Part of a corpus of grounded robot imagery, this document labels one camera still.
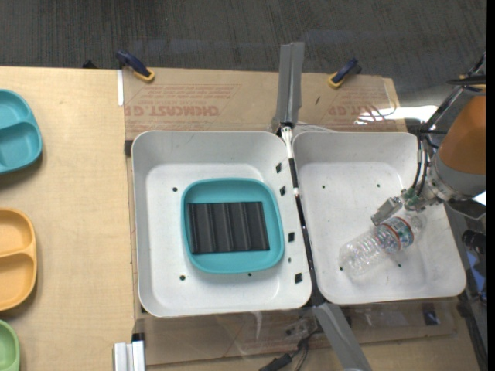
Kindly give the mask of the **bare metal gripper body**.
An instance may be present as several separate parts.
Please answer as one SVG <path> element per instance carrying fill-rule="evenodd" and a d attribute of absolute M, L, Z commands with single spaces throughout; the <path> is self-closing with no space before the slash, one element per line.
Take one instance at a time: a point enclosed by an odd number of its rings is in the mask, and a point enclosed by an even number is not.
<path fill-rule="evenodd" d="M 438 205 L 449 200 L 449 186 L 441 182 L 417 184 L 401 191 L 401 204 L 409 212 L 421 212 L 428 206 Z"/>

